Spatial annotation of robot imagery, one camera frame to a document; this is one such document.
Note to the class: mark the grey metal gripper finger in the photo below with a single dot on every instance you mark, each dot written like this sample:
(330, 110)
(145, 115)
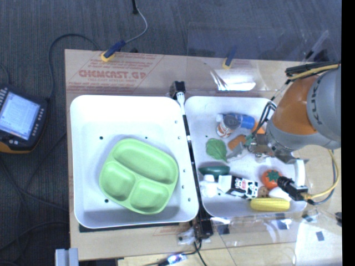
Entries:
(238, 152)

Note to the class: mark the thin black and white rod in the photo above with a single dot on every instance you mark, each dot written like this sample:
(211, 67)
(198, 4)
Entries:
(191, 148)

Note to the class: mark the brown biscuit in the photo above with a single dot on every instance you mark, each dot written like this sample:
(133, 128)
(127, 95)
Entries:
(263, 192)

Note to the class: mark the yellow corn cob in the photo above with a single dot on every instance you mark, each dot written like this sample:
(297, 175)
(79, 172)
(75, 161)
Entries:
(270, 204)

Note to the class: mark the orange and white can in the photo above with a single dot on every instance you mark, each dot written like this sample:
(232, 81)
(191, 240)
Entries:
(223, 130)

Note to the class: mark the green lettuce leaf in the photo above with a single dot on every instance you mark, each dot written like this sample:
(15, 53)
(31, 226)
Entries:
(216, 149)

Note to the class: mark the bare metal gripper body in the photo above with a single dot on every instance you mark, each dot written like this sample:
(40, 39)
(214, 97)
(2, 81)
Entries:
(264, 148)

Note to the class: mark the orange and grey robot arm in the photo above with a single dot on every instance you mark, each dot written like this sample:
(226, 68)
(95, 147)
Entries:
(296, 115)

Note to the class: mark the white egg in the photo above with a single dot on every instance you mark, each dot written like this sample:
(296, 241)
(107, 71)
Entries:
(278, 194)

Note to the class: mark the dark green bowl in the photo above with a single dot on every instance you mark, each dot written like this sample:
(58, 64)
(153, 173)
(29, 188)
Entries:
(214, 169)

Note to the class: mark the white plastic tray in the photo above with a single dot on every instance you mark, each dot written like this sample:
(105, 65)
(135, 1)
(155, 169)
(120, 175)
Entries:
(91, 115)
(249, 170)

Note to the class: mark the white plastic bottle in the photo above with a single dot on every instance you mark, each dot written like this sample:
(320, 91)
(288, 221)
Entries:
(208, 188)

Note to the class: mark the orange toy food piece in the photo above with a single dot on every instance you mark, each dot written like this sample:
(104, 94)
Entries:
(260, 128)

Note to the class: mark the black cylinder on white bracket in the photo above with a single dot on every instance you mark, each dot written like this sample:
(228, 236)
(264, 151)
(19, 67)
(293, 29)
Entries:
(289, 186)

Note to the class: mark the brown cardboard board red print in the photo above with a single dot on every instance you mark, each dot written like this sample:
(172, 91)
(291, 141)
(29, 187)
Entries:
(116, 76)

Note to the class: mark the orange carrot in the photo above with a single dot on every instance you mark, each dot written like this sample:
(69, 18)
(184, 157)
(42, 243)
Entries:
(235, 141)

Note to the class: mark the cow print milk carton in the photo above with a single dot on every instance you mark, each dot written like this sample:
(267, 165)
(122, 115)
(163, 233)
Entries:
(240, 186)

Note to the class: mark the clear bottle with blue label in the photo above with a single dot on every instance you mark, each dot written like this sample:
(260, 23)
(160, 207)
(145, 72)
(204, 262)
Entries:
(245, 121)

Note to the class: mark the orange tomato with green stem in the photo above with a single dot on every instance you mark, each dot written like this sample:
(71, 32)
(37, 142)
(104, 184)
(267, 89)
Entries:
(271, 178)

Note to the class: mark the green divided plate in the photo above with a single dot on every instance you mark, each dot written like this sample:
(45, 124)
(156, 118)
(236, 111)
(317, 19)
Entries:
(138, 176)

